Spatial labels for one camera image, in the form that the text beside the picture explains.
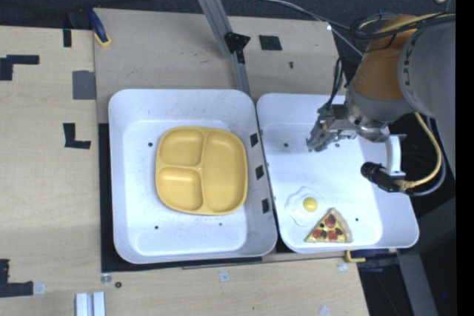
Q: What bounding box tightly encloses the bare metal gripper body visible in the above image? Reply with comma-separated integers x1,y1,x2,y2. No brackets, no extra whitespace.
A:
318,104,390,143

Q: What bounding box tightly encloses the white plastic tray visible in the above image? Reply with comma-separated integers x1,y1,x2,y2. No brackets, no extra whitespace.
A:
107,87,279,265
256,92,421,255

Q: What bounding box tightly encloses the white and yellow fried egg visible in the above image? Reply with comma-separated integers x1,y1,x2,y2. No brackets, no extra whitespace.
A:
284,185,321,227

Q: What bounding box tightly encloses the yellow pizza slice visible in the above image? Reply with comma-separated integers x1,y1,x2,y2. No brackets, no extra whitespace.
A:
304,206,354,245

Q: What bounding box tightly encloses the yellow divided plate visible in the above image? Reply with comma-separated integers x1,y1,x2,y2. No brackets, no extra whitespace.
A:
154,125,250,217

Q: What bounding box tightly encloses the black cylinder on white bracket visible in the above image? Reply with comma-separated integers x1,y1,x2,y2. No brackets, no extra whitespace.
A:
360,134,407,194

